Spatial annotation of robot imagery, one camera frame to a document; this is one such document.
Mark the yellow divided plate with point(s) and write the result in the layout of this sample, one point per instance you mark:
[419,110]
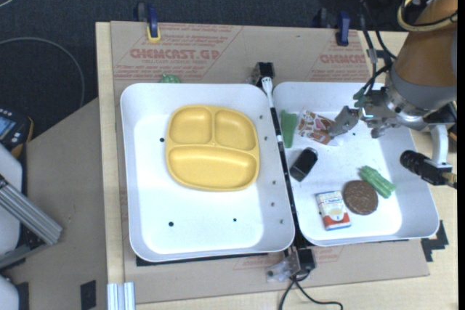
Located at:
[212,159]

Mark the white and orange carton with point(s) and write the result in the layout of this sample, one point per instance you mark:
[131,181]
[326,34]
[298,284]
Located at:
[333,210]

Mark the white plastic tray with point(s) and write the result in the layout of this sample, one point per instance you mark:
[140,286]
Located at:
[363,156]
[203,228]

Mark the black cylinder on white bracket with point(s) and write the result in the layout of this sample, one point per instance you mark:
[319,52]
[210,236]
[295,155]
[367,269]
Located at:
[417,163]

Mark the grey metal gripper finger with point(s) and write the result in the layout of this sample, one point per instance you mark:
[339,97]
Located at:
[378,130]
[345,120]

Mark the white packet with brown print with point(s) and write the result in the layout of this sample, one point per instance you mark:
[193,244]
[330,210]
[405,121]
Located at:
[314,125]

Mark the thin black and white rod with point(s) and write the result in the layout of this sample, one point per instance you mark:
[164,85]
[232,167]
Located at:
[282,156]

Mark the brown round biscuit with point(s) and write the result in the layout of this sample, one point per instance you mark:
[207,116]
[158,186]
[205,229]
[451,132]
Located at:
[360,197]

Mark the small black bottle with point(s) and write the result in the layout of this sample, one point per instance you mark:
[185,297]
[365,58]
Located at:
[304,163]

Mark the green ribbed toy vegetable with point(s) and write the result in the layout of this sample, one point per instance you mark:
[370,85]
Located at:
[377,181]

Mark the brown cardboard board red print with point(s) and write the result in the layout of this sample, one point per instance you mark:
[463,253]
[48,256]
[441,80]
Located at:
[276,47]

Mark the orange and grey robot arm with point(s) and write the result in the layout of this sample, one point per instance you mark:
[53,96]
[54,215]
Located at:
[425,58]

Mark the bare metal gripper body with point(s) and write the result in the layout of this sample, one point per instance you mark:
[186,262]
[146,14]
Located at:
[381,109]

